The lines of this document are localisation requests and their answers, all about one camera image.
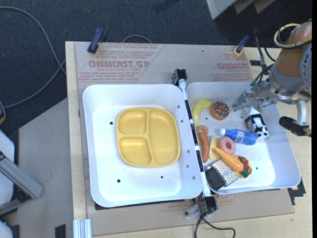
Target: toy banana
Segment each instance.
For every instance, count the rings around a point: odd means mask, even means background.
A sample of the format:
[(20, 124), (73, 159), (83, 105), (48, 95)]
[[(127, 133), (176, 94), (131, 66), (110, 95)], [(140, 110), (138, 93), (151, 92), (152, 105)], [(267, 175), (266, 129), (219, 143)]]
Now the toy banana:
[(200, 113), (211, 105), (212, 105), (212, 101), (208, 99), (202, 99), (194, 105), (192, 110), (192, 115), (193, 115), (195, 126), (198, 126), (197, 121), (198, 121)]

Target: toy bottle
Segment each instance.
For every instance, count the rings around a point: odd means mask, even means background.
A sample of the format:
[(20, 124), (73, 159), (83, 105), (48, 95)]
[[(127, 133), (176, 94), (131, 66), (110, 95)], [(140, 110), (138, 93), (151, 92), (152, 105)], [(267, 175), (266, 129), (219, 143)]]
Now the toy bottle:
[(230, 137), (234, 142), (244, 143), (246, 145), (254, 145), (257, 140), (257, 135), (255, 133), (240, 129), (226, 130), (225, 128), (221, 128), (219, 130), (219, 135)]

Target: toy donut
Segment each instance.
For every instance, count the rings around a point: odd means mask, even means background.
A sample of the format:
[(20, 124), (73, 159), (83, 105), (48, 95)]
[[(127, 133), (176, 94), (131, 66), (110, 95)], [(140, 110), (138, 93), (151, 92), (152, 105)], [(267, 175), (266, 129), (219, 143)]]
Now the toy donut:
[(215, 102), (210, 107), (210, 114), (217, 120), (223, 120), (229, 115), (229, 107), (224, 102)]
[(236, 152), (236, 145), (230, 137), (222, 137), (217, 141), (217, 147), (233, 155)]

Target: toy carrot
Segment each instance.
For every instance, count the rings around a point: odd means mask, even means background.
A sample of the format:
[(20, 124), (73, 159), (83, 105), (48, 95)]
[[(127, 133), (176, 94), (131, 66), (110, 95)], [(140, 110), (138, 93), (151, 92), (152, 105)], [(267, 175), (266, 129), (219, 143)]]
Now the toy carrot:
[(232, 156), (231, 154), (221, 150), (218, 147), (214, 149), (216, 153), (222, 158), (222, 160), (235, 172), (242, 172), (243, 171), (243, 163), (238, 160), (236, 157)]

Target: orange carrot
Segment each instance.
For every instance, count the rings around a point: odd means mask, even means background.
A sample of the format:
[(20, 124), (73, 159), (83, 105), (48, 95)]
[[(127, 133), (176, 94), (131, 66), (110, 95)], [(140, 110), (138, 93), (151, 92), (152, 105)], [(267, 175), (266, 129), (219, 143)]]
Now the orange carrot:
[(232, 156), (231, 154), (221, 150), (218, 147), (214, 149), (216, 153), (222, 158), (222, 160), (235, 172), (242, 172), (243, 171), (243, 163), (238, 160), (236, 157)]
[(208, 160), (209, 157), (209, 140), (207, 138), (208, 135), (208, 129), (206, 126), (198, 126), (197, 129), (197, 135), (199, 144), (201, 146), (201, 154), (202, 154), (202, 160), (203, 163), (205, 163)]

